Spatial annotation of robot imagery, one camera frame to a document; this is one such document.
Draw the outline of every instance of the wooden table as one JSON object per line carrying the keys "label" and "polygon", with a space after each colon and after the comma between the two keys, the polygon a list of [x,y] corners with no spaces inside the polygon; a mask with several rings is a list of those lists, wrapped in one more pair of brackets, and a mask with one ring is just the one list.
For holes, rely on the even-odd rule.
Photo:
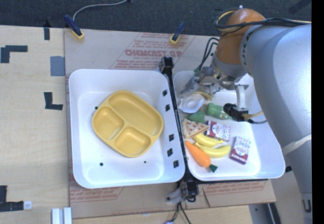
{"label": "wooden table", "polygon": [[[0,185],[7,201],[32,209],[1,212],[0,223],[51,223],[53,208],[69,207],[65,77],[51,76],[50,58],[64,57],[63,29],[50,40],[37,27],[0,26],[0,47],[27,46],[0,63]],[[45,109],[45,92],[62,110]],[[248,205],[187,210],[191,223],[251,224]],[[165,223],[173,212],[74,219],[73,223]],[[187,223],[182,213],[176,224]]]}

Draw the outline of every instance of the blue clamp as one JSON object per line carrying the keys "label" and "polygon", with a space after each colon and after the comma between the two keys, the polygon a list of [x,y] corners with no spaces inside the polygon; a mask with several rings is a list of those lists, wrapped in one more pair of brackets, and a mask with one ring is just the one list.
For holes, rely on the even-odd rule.
{"label": "blue clamp", "polygon": [[174,32],[171,37],[170,37],[170,43],[171,44],[176,44],[179,40],[179,35],[181,34],[181,32],[184,29],[184,22],[182,21],[180,26],[178,27],[178,29],[176,30],[176,32]]}
{"label": "blue clamp", "polygon": [[82,39],[85,36],[85,34],[80,30],[76,22],[69,15],[64,16],[64,21],[72,29],[71,32],[73,33],[73,35],[75,35],[78,39]]}

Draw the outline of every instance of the toy carrot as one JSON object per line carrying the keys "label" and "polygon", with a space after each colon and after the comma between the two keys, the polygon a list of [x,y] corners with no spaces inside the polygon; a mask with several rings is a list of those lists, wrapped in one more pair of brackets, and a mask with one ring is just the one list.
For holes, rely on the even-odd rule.
{"label": "toy carrot", "polygon": [[211,164],[211,158],[204,151],[191,144],[188,140],[185,140],[185,144],[197,163],[199,163],[202,167],[209,167],[212,172],[216,171],[217,166]]}

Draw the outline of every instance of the red juice box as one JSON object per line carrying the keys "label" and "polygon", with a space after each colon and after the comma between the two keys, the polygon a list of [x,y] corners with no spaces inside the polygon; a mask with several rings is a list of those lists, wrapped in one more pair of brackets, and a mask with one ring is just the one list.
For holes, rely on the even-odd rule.
{"label": "red juice box", "polygon": [[226,126],[214,121],[207,121],[206,124],[208,125],[206,136],[223,139],[225,142],[229,141],[229,134],[231,131],[230,126]]}
{"label": "red juice box", "polygon": [[245,138],[236,137],[235,143],[233,145],[232,152],[230,154],[230,159],[233,159],[243,165],[247,163],[249,149],[251,142]]}

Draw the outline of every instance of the green bottle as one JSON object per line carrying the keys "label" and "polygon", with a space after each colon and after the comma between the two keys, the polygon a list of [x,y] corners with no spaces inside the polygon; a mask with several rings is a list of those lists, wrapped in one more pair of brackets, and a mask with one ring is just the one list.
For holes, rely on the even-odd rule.
{"label": "green bottle", "polygon": [[223,106],[215,105],[213,103],[209,103],[206,108],[206,115],[213,116],[220,120],[229,120],[232,117],[225,113],[223,110]]}

